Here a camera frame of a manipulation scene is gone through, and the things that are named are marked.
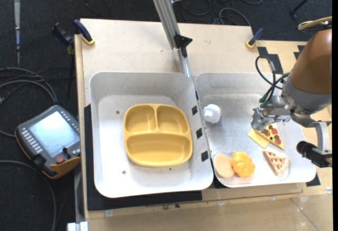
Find yellow divided plate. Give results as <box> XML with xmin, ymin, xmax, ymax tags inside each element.
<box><xmin>123</xmin><ymin>103</ymin><xmax>193</xmax><ymax>168</ymax></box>

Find white plastic tray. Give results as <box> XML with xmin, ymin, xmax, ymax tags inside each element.
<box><xmin>89</xmin><ymin>71</ymin><xmax>214</xmax><ymax>198</ymax></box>
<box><xmin>195</xmin><ymin>72</ymin><xmax>317</xmax><ymax>188</ymax></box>

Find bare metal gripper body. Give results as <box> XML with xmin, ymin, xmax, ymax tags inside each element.
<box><xmin>259</xmin><ymin>94</ymin><xmax>293</xmax><ymax>123</ymax></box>

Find yellow toy cheese slice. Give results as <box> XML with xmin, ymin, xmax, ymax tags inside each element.
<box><xmin>247</xmin><ymin>128</ymin><xmax>270</xmax><ymax>149</ymax></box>

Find pale wood board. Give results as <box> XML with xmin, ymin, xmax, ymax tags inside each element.
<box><xmin>79</xmin><ymin>18</ymin><xmax>304</xmax><ymax>220</ymax></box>

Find yellow toy bell pepper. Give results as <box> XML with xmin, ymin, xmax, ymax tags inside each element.
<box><xmin>230</xmin><ymin>151</ymin><xmax>256</xmax><ymax>178</ymax></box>

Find tan round biscuit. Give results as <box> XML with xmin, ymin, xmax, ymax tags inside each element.
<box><xmin>213</xmin><ymin>153</ymin><xmax>235</xmax><ymax>179</ymax></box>

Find toy lattice pie slice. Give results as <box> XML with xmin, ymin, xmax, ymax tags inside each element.
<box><xmin>262</xmin><ymin>150</ymin><xmax>290</xmax><ymax>176</ymax></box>

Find toy pizza slice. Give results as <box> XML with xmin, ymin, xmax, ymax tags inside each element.
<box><xmin>254</xmin><ymin>123</ymin><xmax>285</xmax><ymax>150</ymax></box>

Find black cylinder on white bracket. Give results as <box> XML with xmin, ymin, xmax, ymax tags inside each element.
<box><xmin>296</xmin><ymin>121</ymin><xmax>333</xmax><ymax>169</ymax></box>

